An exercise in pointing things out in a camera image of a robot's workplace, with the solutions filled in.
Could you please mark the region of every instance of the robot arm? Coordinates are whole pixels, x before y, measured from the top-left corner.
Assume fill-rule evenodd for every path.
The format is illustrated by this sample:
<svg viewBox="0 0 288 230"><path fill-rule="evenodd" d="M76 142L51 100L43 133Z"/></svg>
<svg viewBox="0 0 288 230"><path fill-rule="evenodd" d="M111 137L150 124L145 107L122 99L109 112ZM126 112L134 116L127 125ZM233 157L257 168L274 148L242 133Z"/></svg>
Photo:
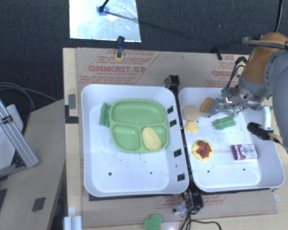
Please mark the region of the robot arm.
<svg viewBox="0 0 288 230"><path fill-rule="evenodd" d="M268 33L260 42L288 45L288 38L279 33ZM273 109L280 135L288 149L288 50L256 46L250 54L235 88L226 89L224 98L216 99L208 116L225 105L233 109L233 116L245 108L258 110L261 102L273 96Z"/></svg>

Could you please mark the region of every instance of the purple box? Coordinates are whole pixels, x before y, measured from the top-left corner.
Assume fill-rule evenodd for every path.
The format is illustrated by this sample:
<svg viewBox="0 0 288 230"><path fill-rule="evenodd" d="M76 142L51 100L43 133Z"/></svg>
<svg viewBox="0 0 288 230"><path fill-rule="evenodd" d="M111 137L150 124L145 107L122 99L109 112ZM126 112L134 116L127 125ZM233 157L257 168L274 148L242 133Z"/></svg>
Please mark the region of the purple box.
<svg viewBox="0 0 288 230"><path fill-rule="evenodd" d="M232 152L235 160L257 159L258 154L254 144L239 144L233 145Z"/></svg>

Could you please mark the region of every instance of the toy pizza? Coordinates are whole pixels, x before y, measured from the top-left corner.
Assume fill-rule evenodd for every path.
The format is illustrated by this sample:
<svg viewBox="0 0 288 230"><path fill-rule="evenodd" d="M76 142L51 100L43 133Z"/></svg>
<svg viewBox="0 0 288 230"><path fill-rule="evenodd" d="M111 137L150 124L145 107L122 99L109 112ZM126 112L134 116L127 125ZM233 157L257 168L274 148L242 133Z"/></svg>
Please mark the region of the toy pizza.
<svg viewBox="0 0 288 230"><path fill-rule="evenodd" d="M196 140L192 145L192 153L198 160L208 161L213 155L213 147L206 140Z"/></svg>

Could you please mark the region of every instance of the cardboard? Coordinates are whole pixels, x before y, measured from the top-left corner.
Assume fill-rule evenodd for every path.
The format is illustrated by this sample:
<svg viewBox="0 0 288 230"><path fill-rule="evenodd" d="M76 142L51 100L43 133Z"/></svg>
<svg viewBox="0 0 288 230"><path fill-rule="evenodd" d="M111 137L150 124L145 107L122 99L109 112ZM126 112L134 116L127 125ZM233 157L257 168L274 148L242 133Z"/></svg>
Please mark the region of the cardboard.
<svg viewBox="0 0 288 230"><path fill-rule="evenodd" d="M78 114L81 113L81 91L91 83L163 86L169 75L179 75L180 86L224 87L235 65L237 55L177 53L125 50L123 61L115 61L114 49L79 48L76 50ZM172 209L182 202L181 195L161 195L103 199L89 196L83 185L82 122L79 118L82 182L83 228L142 224L152 214L163 222L184 220ZM222 193L203 196L204 207L194 219L222 218L277 212L270 190Z"/></svg>

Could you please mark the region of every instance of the divided green plate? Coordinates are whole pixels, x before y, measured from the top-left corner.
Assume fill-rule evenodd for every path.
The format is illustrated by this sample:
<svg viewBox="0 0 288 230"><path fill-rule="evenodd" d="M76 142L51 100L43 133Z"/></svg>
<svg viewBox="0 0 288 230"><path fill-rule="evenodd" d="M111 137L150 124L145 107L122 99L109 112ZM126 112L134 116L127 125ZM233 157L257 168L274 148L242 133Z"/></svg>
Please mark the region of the divided green plate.
<svg viewBox="0 0 288 230"><path fill-rule="evenodd" d="M142 141L142 129L151 127L159 136L162 147L148 150ZM168 118L157 102L125 99L115 102L110 109L110 131L114 145L125 152L156 152L165 148L169 140Z"/></svg>

